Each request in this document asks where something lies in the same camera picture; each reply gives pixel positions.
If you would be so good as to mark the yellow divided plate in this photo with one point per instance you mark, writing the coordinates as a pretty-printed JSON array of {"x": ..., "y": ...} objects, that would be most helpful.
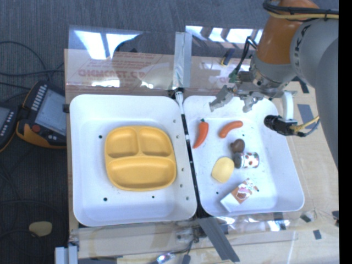
[{"x": 140, "y": 158}]

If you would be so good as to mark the pale yellow flat pebble shape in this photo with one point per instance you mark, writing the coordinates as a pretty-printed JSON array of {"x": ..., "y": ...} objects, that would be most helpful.
[{"x": 40, "y": 227}]

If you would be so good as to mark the brown cardboard board red print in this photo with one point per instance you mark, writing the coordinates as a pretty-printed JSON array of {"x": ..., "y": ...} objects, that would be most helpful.
[{"x": 310, "y": 169}]

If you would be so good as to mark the black cylinder on white bracket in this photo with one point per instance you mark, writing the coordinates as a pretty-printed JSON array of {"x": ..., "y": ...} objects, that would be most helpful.
[{"x": 280, "y": 120}]

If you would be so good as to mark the small printed can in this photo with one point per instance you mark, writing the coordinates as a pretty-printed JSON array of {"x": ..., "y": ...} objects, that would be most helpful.
[{"x": 247, "y": 160}]

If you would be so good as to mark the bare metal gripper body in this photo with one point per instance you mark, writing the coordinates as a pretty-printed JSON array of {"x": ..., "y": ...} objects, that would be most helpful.
[{"x": 254, "y": 84}]

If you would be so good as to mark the brown mushroom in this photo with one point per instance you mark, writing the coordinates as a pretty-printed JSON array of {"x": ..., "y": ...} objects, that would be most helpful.
[{"x": 238, "y": 145}]

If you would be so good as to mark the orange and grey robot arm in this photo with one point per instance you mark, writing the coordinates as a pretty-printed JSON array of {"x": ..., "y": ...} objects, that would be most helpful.
[{"x": 308, "y": 48}]

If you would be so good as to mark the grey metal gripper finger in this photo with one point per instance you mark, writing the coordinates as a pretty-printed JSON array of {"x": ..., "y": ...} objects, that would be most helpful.
[
  {"x": 248, "y": 103},
  {"x": 219, "y": 99}
]

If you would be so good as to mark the white and brown carton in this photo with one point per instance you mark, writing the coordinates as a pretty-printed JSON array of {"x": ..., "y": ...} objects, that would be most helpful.
[{"x": 239, "y": 195}]

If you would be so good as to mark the yellow round toy food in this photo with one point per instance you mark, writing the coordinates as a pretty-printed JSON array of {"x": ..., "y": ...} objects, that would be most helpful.
[{"x": 222, "y": 170}]

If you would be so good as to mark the orange carrot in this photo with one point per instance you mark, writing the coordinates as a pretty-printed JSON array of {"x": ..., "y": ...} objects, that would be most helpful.
[{"x": 201, "y": 133}]

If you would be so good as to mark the white plastic tray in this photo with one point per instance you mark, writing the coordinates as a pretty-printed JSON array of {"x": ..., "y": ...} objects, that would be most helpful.
[
  {"x": 129, "y": 158},
  {"x": 264, "y": 180}
]

